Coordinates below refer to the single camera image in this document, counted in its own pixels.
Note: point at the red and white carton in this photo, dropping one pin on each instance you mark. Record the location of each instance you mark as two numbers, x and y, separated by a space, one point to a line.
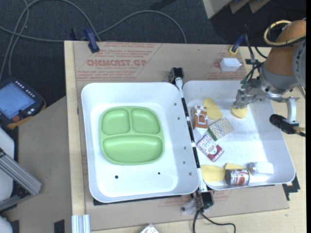
210 148

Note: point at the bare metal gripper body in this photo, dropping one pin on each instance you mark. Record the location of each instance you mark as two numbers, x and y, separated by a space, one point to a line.
255 91

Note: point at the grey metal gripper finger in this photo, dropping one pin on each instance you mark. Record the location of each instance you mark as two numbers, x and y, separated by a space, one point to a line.
249 101
238 101

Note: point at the brown cardboard board red print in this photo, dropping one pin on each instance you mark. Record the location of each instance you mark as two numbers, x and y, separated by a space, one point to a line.
145 57

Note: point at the red and white packet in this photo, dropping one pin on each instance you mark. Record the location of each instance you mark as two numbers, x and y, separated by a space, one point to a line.
150 229

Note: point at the white bottle with grey cap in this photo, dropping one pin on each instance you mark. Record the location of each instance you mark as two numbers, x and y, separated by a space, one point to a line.
263 168

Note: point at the white plastic bottle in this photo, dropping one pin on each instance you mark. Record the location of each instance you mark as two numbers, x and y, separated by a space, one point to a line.
229 64

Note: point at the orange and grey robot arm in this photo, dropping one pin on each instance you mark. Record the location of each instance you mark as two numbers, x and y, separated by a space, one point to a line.
279 57

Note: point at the green patterned carton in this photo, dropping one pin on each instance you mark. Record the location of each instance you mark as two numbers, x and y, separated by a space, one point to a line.
221 128

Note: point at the red and white can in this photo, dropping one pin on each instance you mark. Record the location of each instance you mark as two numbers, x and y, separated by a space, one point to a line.
238 177

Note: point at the white plastic tray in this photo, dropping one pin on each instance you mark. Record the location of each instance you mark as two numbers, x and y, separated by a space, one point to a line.
136 178
255 142

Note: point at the thin black and white rod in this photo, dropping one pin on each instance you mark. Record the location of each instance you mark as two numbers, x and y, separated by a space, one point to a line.
188 120

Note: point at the orange and white carton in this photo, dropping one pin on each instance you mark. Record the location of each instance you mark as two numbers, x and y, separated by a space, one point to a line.
199 118

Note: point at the green divided plate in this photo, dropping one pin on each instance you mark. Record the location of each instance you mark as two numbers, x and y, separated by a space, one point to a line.
132 136

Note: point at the black cylinder on white bracket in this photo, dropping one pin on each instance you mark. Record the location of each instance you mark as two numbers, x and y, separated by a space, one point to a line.
279 121

